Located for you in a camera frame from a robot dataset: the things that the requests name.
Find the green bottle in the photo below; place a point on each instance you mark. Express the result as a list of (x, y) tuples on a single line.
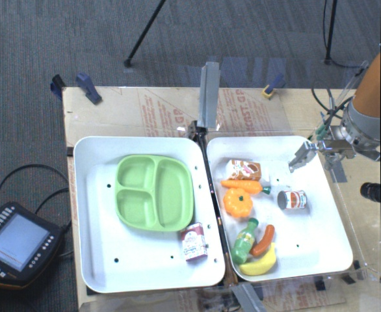
[(243, 244)]

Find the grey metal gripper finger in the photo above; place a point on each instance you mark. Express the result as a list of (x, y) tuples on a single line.
[(307, 159), (299, 156)]

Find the brown cardboard board red print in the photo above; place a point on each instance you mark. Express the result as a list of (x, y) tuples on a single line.
[(119, 115)]

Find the yellow banana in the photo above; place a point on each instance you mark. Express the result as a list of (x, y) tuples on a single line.
[(262, 265)]

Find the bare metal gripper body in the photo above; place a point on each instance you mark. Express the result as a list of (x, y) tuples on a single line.
[(338, 146)]

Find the orange sausage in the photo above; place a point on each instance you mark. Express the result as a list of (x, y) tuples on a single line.
[(264, 240)]

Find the red and white can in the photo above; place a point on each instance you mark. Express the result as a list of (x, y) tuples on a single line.
[(294, 200)]

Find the orange carrot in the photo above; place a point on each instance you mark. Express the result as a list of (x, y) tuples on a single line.
[(242, 185)]

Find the thin black rod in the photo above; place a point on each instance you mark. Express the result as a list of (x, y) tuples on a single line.
[(214, 200)]

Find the orange pumpkin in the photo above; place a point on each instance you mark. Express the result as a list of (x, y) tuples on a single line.
[(237, 205)]

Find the red and white carton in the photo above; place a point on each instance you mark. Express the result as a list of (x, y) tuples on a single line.
[(193, 242)]

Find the orange and white carton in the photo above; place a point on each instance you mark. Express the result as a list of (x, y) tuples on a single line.
[(245, 170)]

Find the green divided plate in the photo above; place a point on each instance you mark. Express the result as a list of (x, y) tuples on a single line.
[(174, 193)]

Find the white plastic tray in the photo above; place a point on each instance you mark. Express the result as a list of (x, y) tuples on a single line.
[(151, 265), (310, 239)]

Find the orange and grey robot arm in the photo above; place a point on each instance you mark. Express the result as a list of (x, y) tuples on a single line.
[(369, 89)]

